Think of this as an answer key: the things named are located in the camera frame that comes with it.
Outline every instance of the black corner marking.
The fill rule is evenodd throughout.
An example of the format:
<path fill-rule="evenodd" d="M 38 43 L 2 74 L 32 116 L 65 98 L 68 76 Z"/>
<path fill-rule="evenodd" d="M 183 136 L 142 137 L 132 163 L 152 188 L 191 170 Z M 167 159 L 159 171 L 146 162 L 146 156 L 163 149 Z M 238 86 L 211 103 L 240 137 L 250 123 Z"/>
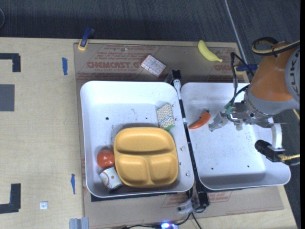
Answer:
<path fill-rule="evenodd" d="M 13 62 L 12 71 L 21 72 L 20 55 L 18 53 L 0 53 L 0 59 L 11 59 Z"/>
<path fill-rule="evenodd" d="M 19 212 L 21 208 L 21 184 L 10 185 L 10 203 L 0 205 L 0 214 Z"/>

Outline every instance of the white can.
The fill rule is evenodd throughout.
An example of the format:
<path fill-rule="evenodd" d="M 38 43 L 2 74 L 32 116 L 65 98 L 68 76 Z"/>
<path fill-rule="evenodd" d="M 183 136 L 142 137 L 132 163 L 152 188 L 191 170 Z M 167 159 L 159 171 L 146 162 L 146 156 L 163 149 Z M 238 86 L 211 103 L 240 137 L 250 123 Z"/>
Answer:
<path fill-rule="evenodd" d="M 123 185 L 118 176 L 118 173 L 116 173 L 116 170 L 113 166 L 104 169 L 100 173 L 100 178 L 102 179 L 103 184 L 107 187 L 108 190 L 115 190 Z"/>

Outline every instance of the red tomato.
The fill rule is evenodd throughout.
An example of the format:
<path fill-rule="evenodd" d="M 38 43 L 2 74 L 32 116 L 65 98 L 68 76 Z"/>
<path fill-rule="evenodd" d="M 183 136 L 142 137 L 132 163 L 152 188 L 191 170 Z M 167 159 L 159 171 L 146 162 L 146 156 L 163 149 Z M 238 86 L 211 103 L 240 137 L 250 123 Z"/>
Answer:
<path fill-rule="evenodd" d="M 109 149 L 103 149 L 97 154 L 97 164 L 105 169 L 114 164 L 114 154 Z"/>

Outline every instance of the dark background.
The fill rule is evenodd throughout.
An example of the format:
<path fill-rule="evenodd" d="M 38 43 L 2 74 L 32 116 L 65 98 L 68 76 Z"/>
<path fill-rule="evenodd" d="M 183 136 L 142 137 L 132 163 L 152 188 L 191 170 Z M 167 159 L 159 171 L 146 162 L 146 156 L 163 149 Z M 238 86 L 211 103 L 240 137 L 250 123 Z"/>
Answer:
<path fill-rule="evenodd" d="M 300 39 L 301 0 L 0 0 L 5 23 L 1 37 L 82 38 L 87 26 L 95 39 L 238 42 L 248 63 L 262 57 L 251 51 L 254 40 Z M 285 123 L 283 147 L 300 150 L 300 125 L 293 111 L 275 118 Z M 285 189 L 298 227 L 300 166 L 291 167 Z"/>

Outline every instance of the gray square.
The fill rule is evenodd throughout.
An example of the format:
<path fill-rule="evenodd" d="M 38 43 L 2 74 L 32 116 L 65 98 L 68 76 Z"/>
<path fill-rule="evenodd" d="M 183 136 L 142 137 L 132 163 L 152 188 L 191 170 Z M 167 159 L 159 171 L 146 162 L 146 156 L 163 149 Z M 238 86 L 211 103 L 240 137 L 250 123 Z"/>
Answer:
<path fill-rule="evenodd" d="M 0 84 L 0 111 L 15 111 L 15 85 Z"/>

